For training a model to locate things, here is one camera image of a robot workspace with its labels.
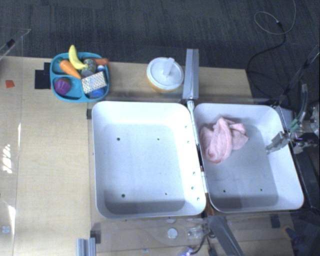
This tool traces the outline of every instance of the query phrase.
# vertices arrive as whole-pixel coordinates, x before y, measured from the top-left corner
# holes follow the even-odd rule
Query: dark floor
[[[159,56],[185,63],[186,48],[199,49],[200,65],[245,69],[249,59],[280,44],[284,36],[263,31],[255,13],[269,12],[285,31],[293,24],[294,1],[256,0],[1,0],[0,27],[32,29],[24,55],[48,57],[71,44],[116,62],[147,63]],[[319,0],[296,0],[296,18],[285,43],[257,56],[249,67],[254,97],[277,98],[319,44]],[[267,30],[282,31],[275,20],[258,14]],[[303,77],[310,102],[319,100],[319,58]],[[298,87],[284,105],[297,109]]]

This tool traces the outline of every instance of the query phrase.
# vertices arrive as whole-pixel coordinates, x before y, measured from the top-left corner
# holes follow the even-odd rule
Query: toy carrot
[[[60,69],[64,71],[66,74],[73,76],[75,78],[81,79],[81,75],[78,71],[74,68],[74,66],[67,60],[67,59],[58,59]]]
[[[86,59],[94,60],[97,65],[108,65],[109,64],[109,60],[107,58],[91,58],[91,57],[83,58],[84,61]]]

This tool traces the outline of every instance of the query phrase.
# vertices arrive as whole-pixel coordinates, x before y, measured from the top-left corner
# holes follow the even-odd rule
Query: pink cloth
[[[204,158],[218,164],[227,159],[232,150],[241,149],[249,140],[246,128],[242,123],[221,117],[213,130],[203,127],[200,131],[200,142]]]

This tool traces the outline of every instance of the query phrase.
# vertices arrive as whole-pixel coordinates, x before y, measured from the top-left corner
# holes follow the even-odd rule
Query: banana
[[[69,48],[69,61],[74,66],[76,70],[82,70],[88,67],[88,64],[83,64],[78,59],[77,49],[74,45],[71,45]]]

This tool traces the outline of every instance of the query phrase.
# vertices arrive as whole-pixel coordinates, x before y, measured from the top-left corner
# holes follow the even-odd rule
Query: white plastic tray
[[[211,204],[225,213],[299,209],[304,195],[289,146],[266,154],[283,131],[277,112],[265,105],[202,103],[194,110],[198,131],[220,117],[243,123],[249,141],[219,164],[203,161]]]
[[[92,110],[96,206],[109,219],[200,214],[206,197],[190,113],[178,103]]]

